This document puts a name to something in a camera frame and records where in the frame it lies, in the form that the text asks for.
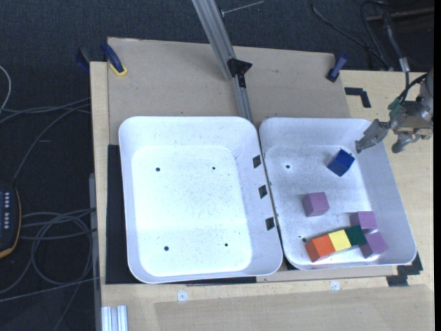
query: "block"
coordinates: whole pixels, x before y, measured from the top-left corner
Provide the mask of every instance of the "block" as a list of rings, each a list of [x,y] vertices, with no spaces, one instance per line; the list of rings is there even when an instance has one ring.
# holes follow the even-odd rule
[[[365,235],[366,243],[360,246],[365,258],[373,254],[380,254],[387,249],[386,242],[380,232],[373,232]]]
[[[350,169],[355,160],[356,159],[353,158],[349,153],[345,152],[344,150],[340,150],[332,159],[331,163],[328,164],[328,168],[341,177]]]
[[[302,204],[307,217],[320,216],[329,209],[328,199],[324,192],[313,192],[305,195]]]
[[[366,233],[378,228],[374,211],[358,211],[349,217],[352,226],[359,225]]]
[[[352,246],[344,229],[336,230],[328,235],[336,251],[347,250]]]
[[[336,251],[328,234],[311,239],[306,243],[305,247],[312,262],[333,254]]]
[[[366,243],[365,235],[359,225],[345,228],[345,232],[351,246],[362,245]]]

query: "blue block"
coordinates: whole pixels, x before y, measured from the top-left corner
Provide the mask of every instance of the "blue block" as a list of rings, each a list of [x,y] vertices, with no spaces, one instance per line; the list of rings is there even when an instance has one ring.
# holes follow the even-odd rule
[[[348,169],[350,169],[355,160],[356,159],[353,158],[349,153],[345,152],[344,150],[340,150],[331,163],[328,164],[328,168],[341,177],[345,172],[348,171]]]

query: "green cube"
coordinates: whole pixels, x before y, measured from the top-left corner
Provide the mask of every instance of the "green cube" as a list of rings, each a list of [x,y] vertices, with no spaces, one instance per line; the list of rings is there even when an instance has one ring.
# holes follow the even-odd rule
[[[363,231],[359,225],[345,228],[345,232],[352,246],[366,243],[365,235],[363,234]]]

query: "yellow block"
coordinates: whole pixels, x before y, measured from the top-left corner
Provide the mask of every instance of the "yellow block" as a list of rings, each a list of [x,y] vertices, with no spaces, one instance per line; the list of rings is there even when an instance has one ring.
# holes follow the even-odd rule
[[[346,235],[344,229],[336,230],[335,232],[329,233],[329,238],[331,239],[332,245],[337,251],[346,250],[351,247],[351,242]]]

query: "white tray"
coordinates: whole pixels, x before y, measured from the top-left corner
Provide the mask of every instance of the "white tray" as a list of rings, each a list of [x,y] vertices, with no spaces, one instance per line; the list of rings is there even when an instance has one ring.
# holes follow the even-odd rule
[[[302,270],[413,261],[416,245],[386,150],[382,143],[356,153],[355,140],[369,126],[364,119],[272,118],[260,126],[260,142],[287,260]],[[327,168],[343,149],[356,160],[342,177]],[[324,191],[330,209],[306,217],[305,194]],[[365,259],[360,249],[311,262],[305,239],[350,226],[352,212],[373,210],[388,248]]]
[[[119,129],[119,145],[128,263],[137,279],[163,283],[277,271],[283,253],[270,224],[274,211],[264,195],[269,189],[250,122],[132,117]]]

